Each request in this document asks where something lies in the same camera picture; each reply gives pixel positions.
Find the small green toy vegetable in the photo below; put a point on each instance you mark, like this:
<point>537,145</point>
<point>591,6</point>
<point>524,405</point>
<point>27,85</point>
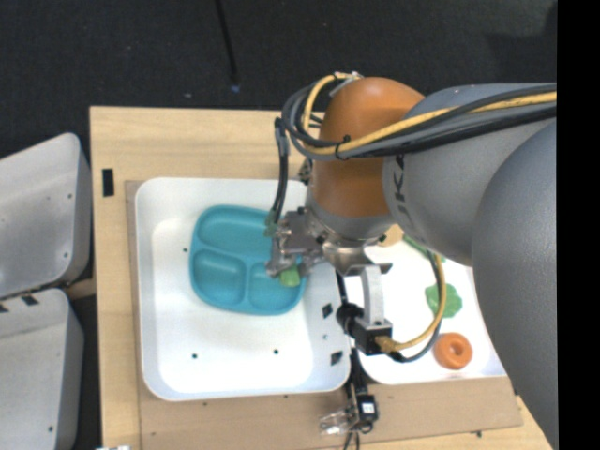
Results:
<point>290,278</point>

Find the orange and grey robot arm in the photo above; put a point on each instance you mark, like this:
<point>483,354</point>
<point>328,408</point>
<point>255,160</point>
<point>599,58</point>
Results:
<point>431,195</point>

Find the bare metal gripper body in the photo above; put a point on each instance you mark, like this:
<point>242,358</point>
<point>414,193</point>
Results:
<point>304,237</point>

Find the thin black rod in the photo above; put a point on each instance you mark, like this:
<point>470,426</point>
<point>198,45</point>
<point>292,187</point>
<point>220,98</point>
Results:
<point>356,368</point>

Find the blue divided plate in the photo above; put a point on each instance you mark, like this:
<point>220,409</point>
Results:
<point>225,251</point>

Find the green toy lettuce leaf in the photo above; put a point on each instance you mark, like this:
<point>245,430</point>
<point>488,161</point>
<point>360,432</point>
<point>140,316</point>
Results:
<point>451,300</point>

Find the white plastic tray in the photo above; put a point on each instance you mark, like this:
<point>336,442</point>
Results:
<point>234,354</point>
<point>408,359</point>

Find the orange toy doughnut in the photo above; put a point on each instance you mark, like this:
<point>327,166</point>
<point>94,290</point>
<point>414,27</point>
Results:
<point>452,352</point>

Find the black cylinder on white bracket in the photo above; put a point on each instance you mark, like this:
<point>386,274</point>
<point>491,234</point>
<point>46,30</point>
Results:
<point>372,293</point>

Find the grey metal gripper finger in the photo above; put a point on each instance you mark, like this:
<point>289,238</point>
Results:
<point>274,266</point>
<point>301,264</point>

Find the pale wood board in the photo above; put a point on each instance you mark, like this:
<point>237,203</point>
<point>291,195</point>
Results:
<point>244,422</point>

